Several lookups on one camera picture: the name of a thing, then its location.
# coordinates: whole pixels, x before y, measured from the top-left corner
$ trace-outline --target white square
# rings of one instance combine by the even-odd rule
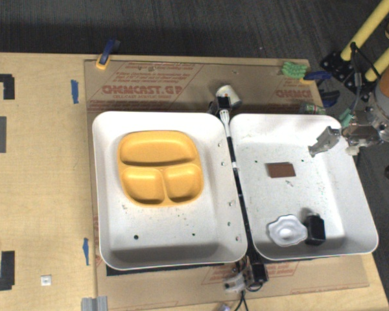
[[[52,275],[42,275],[40,277],[40,283],[42,286],[52,285]]]

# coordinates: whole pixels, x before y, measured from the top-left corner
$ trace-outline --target yellow tube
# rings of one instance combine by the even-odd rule
[[[385,52],[381,55],[379,59],[376,60],[374,63],[374,66],[379,74],[382,74],[383,71],[389,66],[389,47]],[[375,72],[372,68],[370,68],[368,71],[366,71],[366,74],[364,74],[364,77],[369,82],[374,82],[377,78]]]
[[[372,32],[379,26],[380,22],[388,14],[389,0],[382,0],[342,51],[342,54],[340,56],[344,61],[350,61],[350,44],[354,41],[358,47],[362,47],[364,42],[370,37]]]

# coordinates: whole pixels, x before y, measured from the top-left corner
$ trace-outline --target black corner marker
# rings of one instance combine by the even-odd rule
[[[14,77],[11,74],[0,74],[0,83],[3,83],[3,99],[14,100]]]
[[[0,262],[0,291],[14,285],[14,251],[2,251]]]

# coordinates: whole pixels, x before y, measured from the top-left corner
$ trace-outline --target blue clip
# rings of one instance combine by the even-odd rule
[[[331,73],[328,71],[320,70],[313,71],[304,76],[304,80],[329,80],[332,77]]]
[[[98,57],[97,60],[97,68],[105,70],[107,65],[110,62],[110,54],[113,51],[118,51],[118,46],[120,44],[120,41],[115,40],[115,38],[111,38],[108,40],[107,44],[105,45],[104,51],[102,54]]]

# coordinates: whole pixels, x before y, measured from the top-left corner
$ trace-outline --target black fabric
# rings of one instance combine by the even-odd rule
[[[306,58],[312,69],[341,51],[380,0],[0,0],[0,52]],[[389,45],[381,26],[363,46],[375,60]],[[354,95],[337,81],[338,116]],[[360,157],[359,174],[381,238],[374,253],[389,298],[389,144]]]

